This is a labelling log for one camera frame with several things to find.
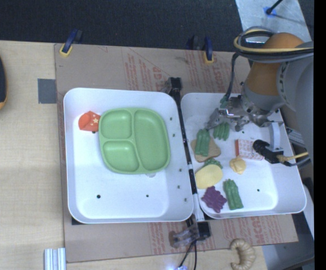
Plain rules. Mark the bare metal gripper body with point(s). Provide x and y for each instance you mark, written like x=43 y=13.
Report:
x=237 y=110

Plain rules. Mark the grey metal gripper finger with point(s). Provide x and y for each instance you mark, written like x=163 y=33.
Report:
x=240 y=126
x=214 y=119

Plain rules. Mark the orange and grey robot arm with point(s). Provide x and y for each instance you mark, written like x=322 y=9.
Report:
x=267 y=77

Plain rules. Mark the green bean bundle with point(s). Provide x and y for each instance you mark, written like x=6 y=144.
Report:
x=222 y=131

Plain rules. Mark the white and orange carton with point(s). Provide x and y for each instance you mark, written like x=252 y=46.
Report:
x=245 y=148

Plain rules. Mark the green asparagus bundle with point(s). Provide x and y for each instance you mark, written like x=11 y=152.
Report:
x=233 y=195
x=202 y=143

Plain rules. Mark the tan bread slice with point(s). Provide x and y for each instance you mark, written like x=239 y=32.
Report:
x=214 y=150

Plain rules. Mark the small yellow pasta shell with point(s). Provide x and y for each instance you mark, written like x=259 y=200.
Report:
x=237 y=165

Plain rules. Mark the thin black and white rod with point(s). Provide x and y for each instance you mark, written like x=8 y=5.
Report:
x=185 y=148

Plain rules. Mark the green leafy vegetable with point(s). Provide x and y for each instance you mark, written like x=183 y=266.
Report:
x=214 y=162

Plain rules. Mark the yellow round chip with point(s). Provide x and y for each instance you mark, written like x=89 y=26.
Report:
x=207 y=176

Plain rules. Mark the white plastic tray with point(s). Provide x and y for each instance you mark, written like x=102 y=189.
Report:
x=267 y=184
x=117 y=198

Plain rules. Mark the green divided plate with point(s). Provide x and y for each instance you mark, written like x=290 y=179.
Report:
x=148 y=139

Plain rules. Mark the purple grapes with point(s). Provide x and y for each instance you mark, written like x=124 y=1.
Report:
x=214 y=199

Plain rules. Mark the brown cardboard board red print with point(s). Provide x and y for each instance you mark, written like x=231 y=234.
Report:
x=140 y=66

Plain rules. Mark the orange pizza slice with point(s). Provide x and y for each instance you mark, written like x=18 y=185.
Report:
x=87 y=122

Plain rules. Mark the tan croissant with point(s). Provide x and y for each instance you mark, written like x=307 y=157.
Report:
x=247 y=253

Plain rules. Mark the black cylinder on white bracket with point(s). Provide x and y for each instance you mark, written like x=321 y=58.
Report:
x=267 y=150

